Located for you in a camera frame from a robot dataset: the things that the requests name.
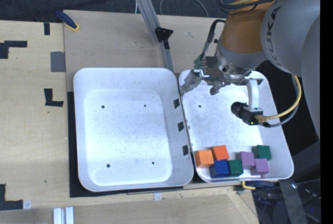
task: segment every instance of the white tray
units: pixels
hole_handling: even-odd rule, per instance
[[[189,70],[179,76],[183,85]],[[267,79],[260,72],[253,71],[248,78],[261,78],[259,85],[259,107],[264,115],[277,114]],[[183,109],[187,119],[189,140],[192,150],[210,149],[225,144],[229,159],[235,159],[240,151],[251,152],[252,147],[263,144],[270,146],[272,159],[270,171],[261,176],[252,176],[248,169],[239,177],[212,179],[208,168],[197,168],[201,179],[209,183],[243,180],[278,180],[289,178],[293,173],[293,162],[281,126],[265,128],[261,125],[250,126],[233,115],[230,108],[236,102],[249,102],[246,86],[229,85],[222,87],[214,96],[209,93],[211,86],[204,81],[194,90],[183,95]]]
[[[161,188],[191,181],[186,124],[170,70],[85,68],[73,83],[79,179],[86,189]]]

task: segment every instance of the blue block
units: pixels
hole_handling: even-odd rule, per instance
[[[225,178],[230,174],[227,160],[214,160],[214,164],[209,167],[212,178]]]

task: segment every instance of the cube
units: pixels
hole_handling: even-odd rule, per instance
[[[269,146],[257,145],[252,148],[252,152],[254,154],[255,159],[267,159],[270,160],[271,157],[271,149]]]
[[[255,167],[251,169],[251,175],[265,175],[270,171],[267,159],[254,159]]]
[[[230,174],[227,160],[214,160],[214,164],[209,167],[212,178],[225,178]]]
[[[227,162],[230,170],[229,177],[237,177],[244,173],[241,160],[228,160]]]
[[[254,154],[252,152],[241,151],[236,154],[236,159],[241,160],[244,169],[251,169],[255,166]]]
[[[213,153],[211,150],[198,150],[194,153],[197,168],[209,168],[214,164]]]
[[[227,160],[229,159],[229,153],[226,145],[212,147],[213,157],[215,160]]]

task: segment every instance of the orange block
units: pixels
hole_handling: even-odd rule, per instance
[[[212,153],[215,160],[227,160],[229,158],[226,145],[213,147]]]
[[[208,168],[214,164],[213,153],[211,150],[198,150],[194,153],[197,168]]]

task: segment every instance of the table surface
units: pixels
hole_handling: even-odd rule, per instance
[[[94,60],[91,51],[92,42],[101,44],[102,48],[105,42],[113,47],[112,55],[109,56],[112,67],[137,67],[138,64],[142,67],[161,67],[161,49],[152,44],[140,14],[87,11],[66,13],[79,22],[80,29],[77,32],[67,29],[62,23],[50,23],[50,35],[45,35],[44,24],[40,22],[0,21],[0,43],[28,42],[27,48],[9,48],[8,59],[0,59],[0,183],[7,184],[6,200],[31,201],[32,207],[40,210],[94,205],[98,212],[105,205],[119,203],[127,203],[130,208],[142,207],[140,210],[143,212],[149,210],[149,203],[155,202],[151,192],[70,198],[67,92],[72,88],[71,75],[86,66],[80,58],[92,62],[89,64],[98,61],[96,58]],[[169,44],[175,73],[192,68],[193,60],[202,52],[214,19],[178,16],[158,18],[162,27],[174,30]],[[87,30],[85,23],[93,27]],[[221,31],[222,26],[216,27],[216,35]],[[50,53],[55,51],[65,52],[66,72],[51,71]],[[77,55],[76,62],[74,60],[69,64],[73,55]],[[140,57],[145,59],[144,63],[139,62]],[[46,106],[44,88],[52,88],[53,100],[64,101],[63,107]],[[190,183],[183,190],[161,194],[160,202],[172,210],[175,207],[170,207],[170,201],[180,203],[183,207],[188,205],[187,209],[183,208],[184,211],[204,205],[209,211],[217,200],[223,201],[226,209],[217,210],[217,216],[232,214],[230,223],[258,223],[253,213],[255,207],[251,192],[245,190],[241,197],[230,183]]]

